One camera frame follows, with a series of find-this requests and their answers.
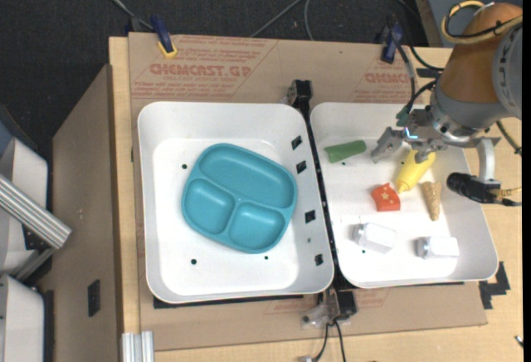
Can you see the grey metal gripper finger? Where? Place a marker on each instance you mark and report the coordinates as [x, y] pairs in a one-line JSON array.
[[423, 155], [388, 141]]

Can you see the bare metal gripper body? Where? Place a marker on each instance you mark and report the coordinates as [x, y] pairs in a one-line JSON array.
[[427, 132]]

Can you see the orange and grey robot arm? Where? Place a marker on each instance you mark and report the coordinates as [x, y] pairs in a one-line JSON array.
[[469, 61]]

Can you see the yellow squeeze bottle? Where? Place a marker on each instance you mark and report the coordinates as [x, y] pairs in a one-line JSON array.
[[410, 175]]

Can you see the tan ice cream cone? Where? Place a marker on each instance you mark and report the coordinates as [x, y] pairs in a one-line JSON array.
[[432, 198]]

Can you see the green cylinder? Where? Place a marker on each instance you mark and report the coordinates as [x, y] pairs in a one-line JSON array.
[[344, 151]]

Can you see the white plastic tray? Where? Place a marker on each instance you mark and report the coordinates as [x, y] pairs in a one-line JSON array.
[[357, 186], [232, 273]]

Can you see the red wedge with yellow star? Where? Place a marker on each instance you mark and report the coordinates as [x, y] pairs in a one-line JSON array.
[[386, 199]]

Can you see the white shaker with silver cap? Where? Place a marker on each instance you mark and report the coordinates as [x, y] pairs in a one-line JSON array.
[[377, 238], [441, 247]]

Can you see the blue divided plate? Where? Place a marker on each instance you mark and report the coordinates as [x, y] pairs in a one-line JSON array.
[[232, 182]]

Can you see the brown cardboard board, red print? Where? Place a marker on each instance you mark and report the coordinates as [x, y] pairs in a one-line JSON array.
[[215, 69]]

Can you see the black cylinder on white bracket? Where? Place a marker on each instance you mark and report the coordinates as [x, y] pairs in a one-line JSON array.
[[471, 187]]

